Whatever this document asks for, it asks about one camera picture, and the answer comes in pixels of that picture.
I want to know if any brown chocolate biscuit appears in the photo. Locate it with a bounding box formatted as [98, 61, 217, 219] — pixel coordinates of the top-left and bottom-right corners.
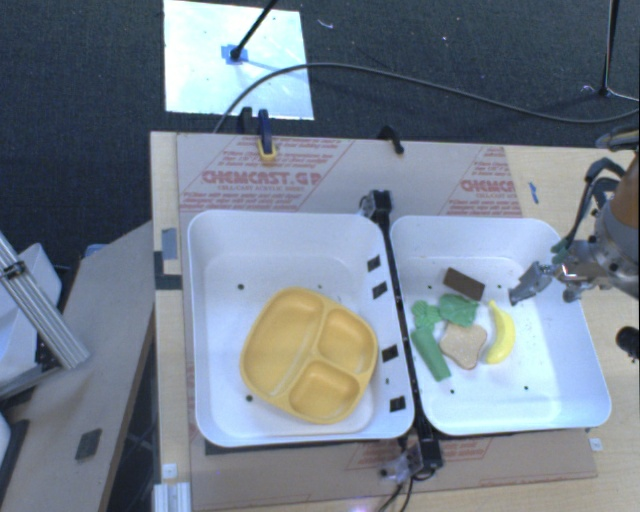
[442, 266, 487, 302]

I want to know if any green leafy stalk vegetable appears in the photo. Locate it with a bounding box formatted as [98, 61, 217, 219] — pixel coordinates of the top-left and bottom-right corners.
[410, 299, 453, 383]

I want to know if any tan bread slice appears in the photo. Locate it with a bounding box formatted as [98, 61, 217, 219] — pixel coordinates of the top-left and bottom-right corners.
[438, 321, 489, 372]

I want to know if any brown cardboard board red print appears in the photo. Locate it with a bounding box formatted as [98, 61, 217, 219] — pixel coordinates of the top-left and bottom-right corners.
[175, 132, 599, 497]

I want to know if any yellow banana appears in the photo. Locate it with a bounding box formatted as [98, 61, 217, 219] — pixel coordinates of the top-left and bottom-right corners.
[484, 299, 517, 366]

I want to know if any thin black and white rod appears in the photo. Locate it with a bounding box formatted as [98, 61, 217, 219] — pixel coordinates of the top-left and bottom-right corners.
[375, 212, 429, 442]

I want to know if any green lettuce leaf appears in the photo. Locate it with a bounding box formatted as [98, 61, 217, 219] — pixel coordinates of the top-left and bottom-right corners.
[438, 293, 481, 329]

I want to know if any yellow divided plate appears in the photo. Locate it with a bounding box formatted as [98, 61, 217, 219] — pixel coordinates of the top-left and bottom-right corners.
[239, 285, 380, 427]

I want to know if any white plastic tray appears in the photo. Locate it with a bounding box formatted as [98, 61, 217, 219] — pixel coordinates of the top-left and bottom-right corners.
[389, 215, 613, 437]
[186, 209, 417, 448]

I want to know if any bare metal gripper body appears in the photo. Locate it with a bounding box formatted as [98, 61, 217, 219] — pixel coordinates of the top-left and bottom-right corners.
[549, 238, 640, 303]

